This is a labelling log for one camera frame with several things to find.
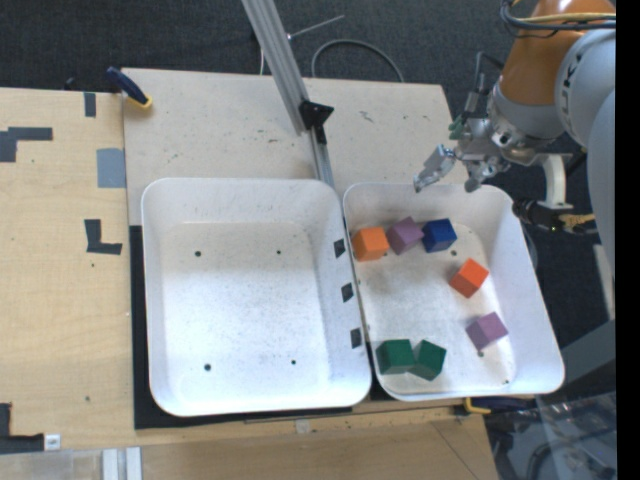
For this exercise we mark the white plastic tray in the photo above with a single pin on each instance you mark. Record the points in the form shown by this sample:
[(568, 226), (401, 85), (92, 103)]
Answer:
[(240, 308), (425, 298)]

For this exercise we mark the pale wood board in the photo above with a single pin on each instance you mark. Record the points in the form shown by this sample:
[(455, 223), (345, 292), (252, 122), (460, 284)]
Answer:
[(225, 128)]

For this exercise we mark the green cube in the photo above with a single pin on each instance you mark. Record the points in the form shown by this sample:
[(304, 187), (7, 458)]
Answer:
[(430, 360), (395, 356)]

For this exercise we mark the orange cube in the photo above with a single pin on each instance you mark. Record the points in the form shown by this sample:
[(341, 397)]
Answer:
[(469, 278), (370, 244)]

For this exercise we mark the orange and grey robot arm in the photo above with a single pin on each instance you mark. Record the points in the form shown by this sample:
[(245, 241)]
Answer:
[(537, 68)]

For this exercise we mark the blue cube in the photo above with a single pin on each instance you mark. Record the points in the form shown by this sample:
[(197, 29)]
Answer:
[(439, 235)]

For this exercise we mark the black cylinder on white bracket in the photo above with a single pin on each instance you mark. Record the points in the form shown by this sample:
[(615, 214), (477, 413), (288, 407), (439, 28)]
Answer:
[(556, 180)]

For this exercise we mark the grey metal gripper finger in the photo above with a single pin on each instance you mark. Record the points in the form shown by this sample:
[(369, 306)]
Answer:
[(477, 174), (436, 167)]

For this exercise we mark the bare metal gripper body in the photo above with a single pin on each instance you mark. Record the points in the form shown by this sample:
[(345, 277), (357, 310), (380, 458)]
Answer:
[(482, 140)]

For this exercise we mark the purple cube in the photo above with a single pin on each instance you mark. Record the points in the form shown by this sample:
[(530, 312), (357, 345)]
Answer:
[(486, 330), (404, 235)]

